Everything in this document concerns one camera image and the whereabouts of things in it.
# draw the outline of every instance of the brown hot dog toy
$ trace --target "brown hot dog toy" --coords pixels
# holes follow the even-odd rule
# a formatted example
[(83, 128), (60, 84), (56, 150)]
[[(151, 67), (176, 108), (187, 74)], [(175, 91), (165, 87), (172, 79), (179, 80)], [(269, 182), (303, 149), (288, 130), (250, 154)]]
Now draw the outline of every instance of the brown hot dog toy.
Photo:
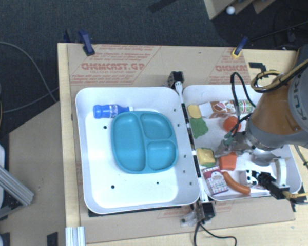
[(241, 192), (243, 194), (249, 194), (251, 189), (248, 186), (244, 186), (242, 184), (239, 184), (238, 182), (234, 181), (233, 178), (230, 176), (230, 174), (227, 171), (222, 172), (222, 175), (224, 176), (224, 179), (226, 181), (227, 186), (229, 186), (231, 189)]

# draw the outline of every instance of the dark floor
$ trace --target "dark floor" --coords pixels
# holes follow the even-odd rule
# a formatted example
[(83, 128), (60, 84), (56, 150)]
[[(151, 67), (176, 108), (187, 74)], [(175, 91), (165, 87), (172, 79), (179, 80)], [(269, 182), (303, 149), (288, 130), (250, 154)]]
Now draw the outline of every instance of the dark floor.
[[(243, 36), (253, 49), (297, 49), (308, 44), (308, 23), (294, 32), (254, 38), (308, 21), (308, 0), (277, 0), (260, 14), (253, 6), (238, 15), (225, 12), (210, 21), (203, 0), (176, 0), (157, 11), (161, 0), (0, 0), (0, 41), (25, 50), (38, 65), (48, 88), (58, 88), (57, 43), (64, 31), (86, 29), (99, 44), (234, 47)], [(47, 88), (32, 61), (0, 44), (3, 122), (0, 137), (51, 106)], [(59, 94), (53, 93), (56, 100)]]

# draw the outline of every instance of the blue bottle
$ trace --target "blue bottle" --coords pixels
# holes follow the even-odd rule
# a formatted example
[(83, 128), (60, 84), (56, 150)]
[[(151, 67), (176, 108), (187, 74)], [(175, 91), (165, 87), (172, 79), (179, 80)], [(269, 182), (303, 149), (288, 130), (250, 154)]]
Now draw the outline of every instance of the blue bottle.
[(93, 106), (94, 118), (114, 118), (116, 115), (132, 111), (132, 107), (121, 107), (119, 105), (95, 105)]

